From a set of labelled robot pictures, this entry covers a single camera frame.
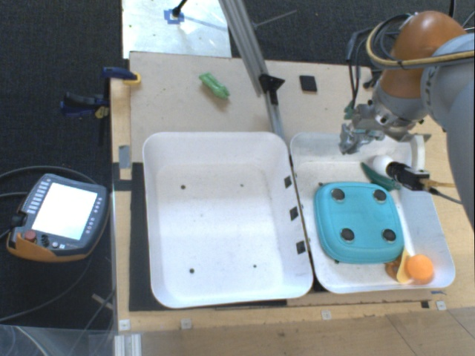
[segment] black knob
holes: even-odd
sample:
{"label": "black knob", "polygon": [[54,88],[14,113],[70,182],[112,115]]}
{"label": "black knob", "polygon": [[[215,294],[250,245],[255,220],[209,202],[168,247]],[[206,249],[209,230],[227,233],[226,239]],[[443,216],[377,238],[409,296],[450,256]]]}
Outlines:
{"label": "black knob", "polygon": [[338,200],[338,201],[341,201],[344,199],[344,192],[343,190],[341,190],[340,188],[334,188],[332,190],[332,198],[334,200]]}
{"label": "black knob", "polygon": [[396,239],[396,233],[392,229],[385,229],[383,231],[383,239],[392,242]]}
{"label": "black knob", "polygon": [[341,230],[340,235],[341,235],[341,238],[342,238],[344,241],[350,242],[350,241],[353,241],[353,240],[355,239],[355,234],[354,234],[354,232],[353,232],[351,229],[349,229],[349,228],[343,228],[343,229]]}
{"label": "black knob", "polygon": [[50,239],[48,238],[46,234],[42,235],[42,244],[44,247],[47,247],[48,245],[50,245]]}
{"label": "black knob", "polygon": [[375,190],[373,196],[378,202],[384,202],[386,200],[386,193],[383,190]]}

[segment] metal pole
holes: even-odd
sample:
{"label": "metal pole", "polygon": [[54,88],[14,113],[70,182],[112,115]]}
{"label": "metal pole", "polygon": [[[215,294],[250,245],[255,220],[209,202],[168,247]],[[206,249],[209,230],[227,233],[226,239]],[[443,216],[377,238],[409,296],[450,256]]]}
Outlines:
{"label": "metal pole", "polygon": [[260,78],[262,75],[268,75],[269,73],[246,6],[243,0],[218,1],[223,9],[232,37],[236,42],[239,54],[243,58],[244,65],[246,66],[247,73],[249,74],[256,94],[260,96],[262,93],[265,93],[266,95],[266,108],[271,129],[275,134],[285,140],[281,115],[279,113],[279,107],[276,104],[276,89],[272,91],[264,90],[261,85]]}

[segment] display screen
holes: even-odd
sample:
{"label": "display screen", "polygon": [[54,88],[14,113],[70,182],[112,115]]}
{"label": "display screen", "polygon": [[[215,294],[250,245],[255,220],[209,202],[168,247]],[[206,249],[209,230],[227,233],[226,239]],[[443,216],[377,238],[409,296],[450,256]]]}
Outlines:
{"label": "display screen", "polygon": [[96,202],[97,193],[53,182],[32,229],[79,240]]}

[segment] black carpet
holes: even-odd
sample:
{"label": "black carpet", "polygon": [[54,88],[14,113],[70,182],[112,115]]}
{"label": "black carpet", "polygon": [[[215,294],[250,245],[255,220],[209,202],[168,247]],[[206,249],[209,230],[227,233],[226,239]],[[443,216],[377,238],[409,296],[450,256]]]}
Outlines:
{"label": "black carpet", "polygon": [[[255,24],[292,10],[296,14],[258,26],[266,59],[344,62],[354,30],[398,13],[448,12],[450,0],[245,0]],[[457,0],[462,22],[475,0]],[[123,66],[121,0],[0,0],[0,173],[31,165],[72,168],[111,185],[110,138],[98,146],[99,120],[67,119],[59,112],[65,91],[102,92],[102,66]],[[28,190],[39,175],[0,181],[0,194]],[[0,233],[18,200],[0,200]],[[5,324],[84,328],[112,289],[107,230],[89,259],[48,265],[20,260],[0,245],[0,322],[49,301],[84,277],[64,297]],[[106,329],[104,310],[92,323]]]}

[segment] black square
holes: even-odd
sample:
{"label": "black square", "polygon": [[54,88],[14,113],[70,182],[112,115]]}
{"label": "black square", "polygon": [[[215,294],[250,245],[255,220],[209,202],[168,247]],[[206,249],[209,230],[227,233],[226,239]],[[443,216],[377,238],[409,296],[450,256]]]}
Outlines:
{"label": "black square", "polygon": [[297,254],[302,254],[305,252],[305,242],[300,241],[299,243],[296,243],[297,245]]}
{"label": "black square", "polygon": [[290,210],[290,219],[294,220],[296,217],[298,217],[298,208],[294,207],[292,210]]}
{"label": "black square", "polygon": [[302,91],[317,92],[317,82],[311,75],[300,75],[300,86]]}
{"label": "black square", "polygon": [[292,178],[288,176],[286,179],[284,179],[284,184],[285,184],[285,188],[292,186]]}

